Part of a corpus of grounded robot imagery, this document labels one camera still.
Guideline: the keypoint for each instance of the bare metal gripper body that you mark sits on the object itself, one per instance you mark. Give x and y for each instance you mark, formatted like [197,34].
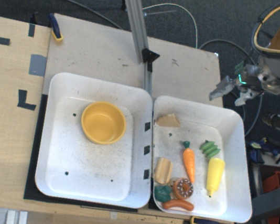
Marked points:
[254,82]

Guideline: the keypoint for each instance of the pale flat board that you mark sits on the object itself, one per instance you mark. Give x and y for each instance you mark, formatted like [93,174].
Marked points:
[99,51]

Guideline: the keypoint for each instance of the yellow squeeze bottle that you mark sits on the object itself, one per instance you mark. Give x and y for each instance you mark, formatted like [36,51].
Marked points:
[214,174]

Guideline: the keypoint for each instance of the brown doughnut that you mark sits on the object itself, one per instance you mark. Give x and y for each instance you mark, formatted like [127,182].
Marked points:
[183,189]

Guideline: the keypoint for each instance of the green pea pod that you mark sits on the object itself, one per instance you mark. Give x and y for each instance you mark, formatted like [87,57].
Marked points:
[210,148]

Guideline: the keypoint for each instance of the orange carrot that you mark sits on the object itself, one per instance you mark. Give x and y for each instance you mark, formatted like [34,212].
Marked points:
[189,161]

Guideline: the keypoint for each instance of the orange sausage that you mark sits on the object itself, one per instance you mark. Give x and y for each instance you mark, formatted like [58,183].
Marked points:
[178,205]

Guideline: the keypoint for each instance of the green broccoli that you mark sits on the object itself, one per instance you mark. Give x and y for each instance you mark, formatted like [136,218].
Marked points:
[162,193]

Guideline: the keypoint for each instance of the yellow bowl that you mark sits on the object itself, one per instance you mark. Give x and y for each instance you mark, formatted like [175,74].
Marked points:
[103,124]

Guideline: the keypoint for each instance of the tan bread roll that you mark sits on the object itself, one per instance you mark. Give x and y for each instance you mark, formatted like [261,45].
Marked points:
[163,170]

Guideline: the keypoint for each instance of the white plastic tray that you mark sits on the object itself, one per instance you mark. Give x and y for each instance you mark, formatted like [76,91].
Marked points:
[88,166]
[236,141]

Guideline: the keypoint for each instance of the tan bread slice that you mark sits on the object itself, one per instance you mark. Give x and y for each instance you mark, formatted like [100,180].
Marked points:
[168,121]

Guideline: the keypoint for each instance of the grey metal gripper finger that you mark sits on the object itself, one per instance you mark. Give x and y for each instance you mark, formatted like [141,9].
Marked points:
[246,96]
[222,89]

